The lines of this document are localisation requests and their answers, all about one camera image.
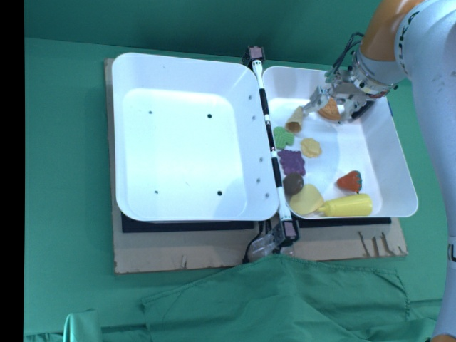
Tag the white plastic tray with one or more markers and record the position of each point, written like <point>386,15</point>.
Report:
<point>181,148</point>
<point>370,155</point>

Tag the green cloth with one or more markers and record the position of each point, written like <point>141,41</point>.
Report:
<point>285,298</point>

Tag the yellow flower biscuit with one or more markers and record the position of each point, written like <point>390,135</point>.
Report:
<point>311,148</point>

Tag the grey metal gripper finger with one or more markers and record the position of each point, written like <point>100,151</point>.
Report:
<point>317,99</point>
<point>349,108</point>

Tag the red strawberry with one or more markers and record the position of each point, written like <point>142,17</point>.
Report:
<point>350,182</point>

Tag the yellow squeeze bottle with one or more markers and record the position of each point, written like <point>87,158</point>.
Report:
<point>349,206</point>

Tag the yellow round slice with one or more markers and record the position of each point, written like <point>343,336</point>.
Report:
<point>306,199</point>

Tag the brown cardboard board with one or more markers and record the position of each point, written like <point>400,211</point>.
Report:
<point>199,248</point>

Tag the tan ice cream cone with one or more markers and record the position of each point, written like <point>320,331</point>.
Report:
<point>294,121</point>

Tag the brown ball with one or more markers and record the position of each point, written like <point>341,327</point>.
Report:
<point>293,183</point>

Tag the green broccoli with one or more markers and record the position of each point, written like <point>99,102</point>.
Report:
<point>283,137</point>

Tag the orange pizza slice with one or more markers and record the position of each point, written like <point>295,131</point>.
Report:
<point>329,112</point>

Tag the purple grapes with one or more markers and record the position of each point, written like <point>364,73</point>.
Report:
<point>292,162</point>

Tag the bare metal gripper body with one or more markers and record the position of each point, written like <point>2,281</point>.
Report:
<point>351,89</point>

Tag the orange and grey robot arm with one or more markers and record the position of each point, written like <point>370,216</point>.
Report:
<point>424,48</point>

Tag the black and white thin rod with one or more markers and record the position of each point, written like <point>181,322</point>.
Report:
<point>274,159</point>

